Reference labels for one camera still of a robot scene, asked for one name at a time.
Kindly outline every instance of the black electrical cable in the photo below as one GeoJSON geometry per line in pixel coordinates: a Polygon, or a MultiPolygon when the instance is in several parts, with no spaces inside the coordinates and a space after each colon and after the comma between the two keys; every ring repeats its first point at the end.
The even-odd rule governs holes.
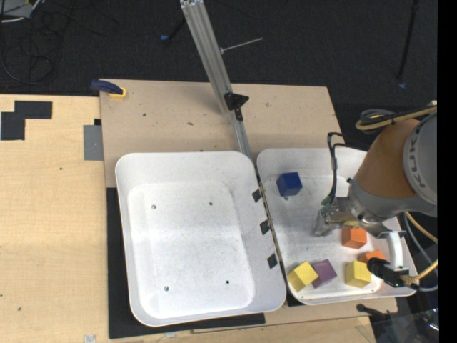
{"type": "MultiPolygon", "coordinates": [[[[23,23],[26,22],[30,24],[31,28],[29,29],[29,35],[23,37],[22,39],[16,39],[17,44],[13,48],[7,49],[5,36],[6,32],[2,31],[0,25],[0,66],[12,81],[19,83],[18,85],[14,85],[10,81],[0,82],[0,87],[15,88],[22,85],[40,85],[52,81],[56,77],[56,66],[60,62],[65,33],[71,22],[74,22],[83,30],[98,36],[107,36],[109,34],[113,34],[119,29],[120,23],[117,20],[108,17],[102,13],[100,9],[98,9],[97,5],[104,0],[89,0],[90,4],[85,6],[76,5],[77,0],[68,1],[70,5],[64,7],[69,9],[69,14],[64,11],[47,11],[43,9],[43,6],[39,6],[35,9],[32,12],[30,19],[22,21],[23,23]],[[112,27],[108,31],[96,31],[90,29],[82,24],[78,19],[74,18],[73,12],[75,9],[91,9],[104,19],[110,20],[112,27]],[[22,54],[28,56],[29,58],[28,80],[11,73],[9,65],[7,64],[7,57],[14,49],[20,50],[22,54]],[[44,67],[46,67],[45,72],[39,73],[39,70],[43,70],[44,67]]],[[[4,2],[5,0],[2,2],[0,11],[2,21],[5,12],[4,2]]]]}
{"type": "Polygon", "coordinates": [[[3,14],[11,13],[12,11],[19,10],[20,8],[26,6],[26,4],[22,4],[21,6],[16,6],[15,8],[11,8],[9,10],[5,10],[3,14]]]}
{"type": "Polygon", "coordinates": [[[333,170],[333,182],[332,182],[332,186],[331,186],[330,192],[328,193],[328,195],[326,197],[326,201],[325,201],[326,204],[331,204],[334,201],[335,197],[336,197],[336,186],[337,186],[337,181],[338,181],[338,177],[337,177],[338,164],[337,164],[335,149],[338,146],[354,148],[353,144],[354,145],[358,145],[358,147],[360,147],[361,149],[366,148],[365,144],[362,144],[359,141],[354,141],[352,139],[349,139],[346,135],[343,135],[343,134],[341,134],[339,132],[329,132],[327,134],[327,146],[328,146],[328,149],[329,149],[330,155],[331,155],[332,170],[333,170]],[[343,144],[341,142],[338,142],[336,144],[332,144],[331,140],[332,140],[333,136],[342,137],[348,143],[347,144],[343,144]]]}
{"type": "Polygon", "coordinates": [[[227,4],[224,1],[221,1],[221,0],[212,0],[212,1],[214,1],[214,2],[216,2],[218,4],[220,4],[220,5],[224,5],[224,6],[228,7],[228,8],[230,8],[230,9],[233,9],[233,10],[239,12],[239,13],[242,13],[242,14],[247,15],[250,18],[254,18],[254,19],[266,19],[266,18],[269,18],[270,16],[273,16],[274,14],[277,14],[283,7],[285,7],[285,5],[287,5],[288,2],[290,2],[290,0],[285,0],[282,3],[282,5],[280,5],[280,7],[278,7],[277,9],[275,9],[274,11],[272,11],[271,13],[269,13],[269,14],[267,14],[265,16],[255,16],[255,15],[247,13],[246,11],[241,10],[241,9],[239,9],[239,8],[233,6],[233,5],[227,4]]]}

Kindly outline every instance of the black clamp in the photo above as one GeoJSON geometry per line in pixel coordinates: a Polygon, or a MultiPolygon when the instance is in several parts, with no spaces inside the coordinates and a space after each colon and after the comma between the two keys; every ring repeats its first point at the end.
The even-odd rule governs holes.
{"type": "Polygon", "coordinates": [[[243,121],[241,107],[249,100],[249,97],[235,93],[225,93],[224,99],[226,100],[228,110],[235,111],[236,119],[243,121]]]}

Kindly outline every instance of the orange cube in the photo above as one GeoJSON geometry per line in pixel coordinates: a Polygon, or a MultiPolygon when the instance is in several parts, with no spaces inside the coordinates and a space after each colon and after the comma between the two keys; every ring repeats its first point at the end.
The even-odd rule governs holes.
{"type": "Polygon", "coordinates": [[[380,249],[377,249],[377,250],[373,250],[372,252],[363,254],[363,255],[362,255],[361,257],[359,257],[357,260],[358,260],[359,262],[368,263],[368,261],[369,261],[371,258],[386,259],[386,258],[384,257],[383,252],[382,252],[380,249]]]}
{"type": "Polygon", "coordinates": [[[344,247],[360,249],[366,244],[366,230],[361,227],[344,227],[341,230],[341,243],[344,247]]]}

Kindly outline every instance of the yellow cube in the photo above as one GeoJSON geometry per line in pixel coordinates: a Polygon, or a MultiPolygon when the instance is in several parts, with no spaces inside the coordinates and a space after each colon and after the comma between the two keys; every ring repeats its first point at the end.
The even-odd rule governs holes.
{"type": "Polygon", "coordinates": [[[298,292],[302,288],[308,286],[312,281],[317,279],[319,275],[309,262],[304,262],[296,267],[292,272],[287,275],[287,280],[292,287],[298,292]]]}
{"type": "Polygon", "coordinates": [[[355,260],[345,267],[344,282],[349,286],[361,289],[371,282],[371,272],[366,263],[355,260]]]}

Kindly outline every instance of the toy block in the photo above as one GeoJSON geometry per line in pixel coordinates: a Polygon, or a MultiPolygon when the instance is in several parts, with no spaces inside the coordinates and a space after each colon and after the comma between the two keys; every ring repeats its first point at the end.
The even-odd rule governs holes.
{"type": "Polygon", "coordinates": [[[366,263],[355,260],[347,264],[344,269],[344,283],[349,286],[361,289],[371,282],[371,273],[366,267],[366,263]]]}
{"type": "Polygon", "coordinates": [[[366,230],[361,227],[344,227],[341,230],[341,243],[344,247],[360,249],[366,244],[366,230]]]}
{"type": "Polygon", "coordinates": [[[281,197],[295,196],[303,188],[300,177],[295,171],[293,173],[283,173],[276,180],[281,197]]]}
{"type": "Polygon", "coordinates": [[[380,249],[373,250],[372,252],[362,254],[357,260],[359,262],[368,263],[371,258],[386,259],[380,249]]]}
{"type": "Polygon", "coordinates": [[[311,266],[314,268],[318,275],[318,278],[312,282],[314,288],[322,286],[323,284],[330,282],[333,278],[336,277],[335,269],[333,269],[333,266],[328,259],[313,263],[311,266]]]}
{"type": "Polygon", "coordinates": [[[318,278],[318,274],[309,262],[304,262],[287,275],[287,280],[298,292],[318,278]]]}

